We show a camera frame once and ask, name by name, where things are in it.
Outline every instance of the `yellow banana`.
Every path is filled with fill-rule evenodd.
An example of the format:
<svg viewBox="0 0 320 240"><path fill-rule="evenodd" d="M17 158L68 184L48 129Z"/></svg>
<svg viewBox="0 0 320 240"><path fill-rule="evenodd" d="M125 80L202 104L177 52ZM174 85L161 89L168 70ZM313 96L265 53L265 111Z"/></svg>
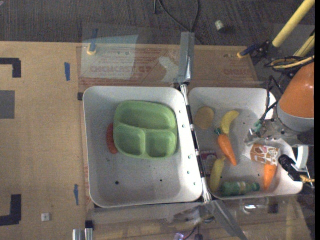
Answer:
<svg viewBox="0 0 320 240"><path fill-rule="evenodd" d="M221 120L221 125L220 128L222 132L226 135L229 134L230 132L230 125L231 123L239 116L239 112L236 110L231 110L228 113L226 113L222 120Z"/></svg>
<svg viewBox="0 0 320 240"><path fill-rule="evenodd" d="M211 169L209 187L210 187L210 190L212 191L212 193L217 192L217 190L219 189L221 175L222 175L222 172L225 168L225 160L226 160L225 156L217 159L214 162L213 167Z"/></svg>

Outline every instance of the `metal bracket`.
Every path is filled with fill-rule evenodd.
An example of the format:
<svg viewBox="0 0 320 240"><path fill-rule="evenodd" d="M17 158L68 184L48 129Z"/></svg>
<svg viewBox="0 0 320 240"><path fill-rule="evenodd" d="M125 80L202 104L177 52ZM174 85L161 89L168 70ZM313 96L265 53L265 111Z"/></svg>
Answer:
<svg viewBox="0 0 320 240"><path fill-rule="evenodd" d="M195 39L195 33L181 33L179 72L177 79L174 81L177 84L189 83L193 78Z"/></svg>

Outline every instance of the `yellow pole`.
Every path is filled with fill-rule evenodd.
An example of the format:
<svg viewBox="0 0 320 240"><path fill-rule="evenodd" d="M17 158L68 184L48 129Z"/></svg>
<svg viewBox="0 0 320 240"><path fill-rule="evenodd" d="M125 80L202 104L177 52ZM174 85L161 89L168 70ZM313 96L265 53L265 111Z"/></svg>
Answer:
<svg viewBox="0 0 320 240"><path fill-rule="evenodd" d="M304 43L304 45L295 52L293 56L304 57L308 52L311 51L313 47L315 47L316 34L311 35L308 40Z"/></svg>
<svg viewBox="0 0 320 240"><path fill-rule="evenodd" d="M304 0L288 23L273 40L272 45L279 48L315 4L316 0Z"/></svg>

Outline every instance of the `black cable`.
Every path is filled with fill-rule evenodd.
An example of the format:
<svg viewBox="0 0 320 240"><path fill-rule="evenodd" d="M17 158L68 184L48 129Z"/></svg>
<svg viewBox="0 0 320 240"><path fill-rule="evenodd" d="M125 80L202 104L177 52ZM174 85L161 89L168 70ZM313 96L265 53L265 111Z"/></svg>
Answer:
<svg viewBox="0 0 320 240"><path fill-rule="evenodd" d="M261 124L265 121L268 112L278 104L278 101L276 101L271 106L269 106L269 104L270 104L270 90L271 90L272 81L274 81L276 87L279 89L281 94L284 94L284 92L282 91L280 85L278 84L277 80L273 77L273 75L269 76L269 79L268 79L268 82L267 82L267 86L266 86L267 100L266 100L265 112L263 113L262 117L260 118L260 123Z"/></svg>
<svg viewBox="0 0 320 240"><path fill-rule="evenodd" d="M306 59L309 59L307 62L292 66L292 67L287 67L287 68L278 68L279 66L290 66L293 65L297 62L302 62ZM264 65L265 68L272 68L273 71L277 73L282 73L285 75L288 75L290 73L296 72L300 70L302 67L311 64L315 61L314 56L312 57L297 57L297 56L289 56L289 57L284 57L281 59L276 59L274 61L271 61L270 63L267 63Z"/></svg>
<svg viewBox="0 0 320 240"><path fill-rule="evenodd" d="M194 240L204 240L204 236L200 234L200 224L198 226L198 234L194 236Z"/></svg>
<svg viewBox="0 0 320 240"><path fill-rule="evenodd" d="M312 37L315 33L316 33L316 30L314 29L309 37Z"/></svg>
<svg viewBox="0 0 320 240"><path fill-rule="evenodd" d="M194 229L191 231L191 233L188 236L186 236L185 238L183 238L183 240L187 240L188 238L190 238L193 235L193 233L196 231L197 228L198 228L198 226L195 226Z"/></svg>
<svg viewBox="0 0 320 240"><path fill-rule="evenodd" d="M195 13L195 17L194 17L194 20L193 20L193 23L190 25L190 29L188 29L186 26L184 26L182 23L180 23L179 21L177 21L175 19L175 17L173 17L170 12L168 12L168 10L165 8L165 6L163 5L163 1L162 0L158 0L159 1L159 4L160 6L162 7L163 11L176 23L178 24L181 28L183 28L184 30L188 31L188 32L191 32L191 33L194 33L195 31L195 27L196 27L196 23L198 21L198 17L199 17L199 11L200 11L200 2L199 0L196 0L196 13ZM195 37L195 39L197 40L197 42L199 44L202 45L202 42L197 38Z"/></svg>

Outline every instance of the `toy bottle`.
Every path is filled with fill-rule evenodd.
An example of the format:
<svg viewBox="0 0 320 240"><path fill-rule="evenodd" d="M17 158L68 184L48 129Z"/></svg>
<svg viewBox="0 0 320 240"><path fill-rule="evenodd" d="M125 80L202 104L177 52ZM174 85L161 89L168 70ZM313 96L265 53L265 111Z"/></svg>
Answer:
<svg viewBox="0 0 320 240"><path fill-rule="evenodd" d="M239 182L224 182L220 188L221 194L224 197L243 196L250 192L257 192L260 190L259 183Z"/></svg>

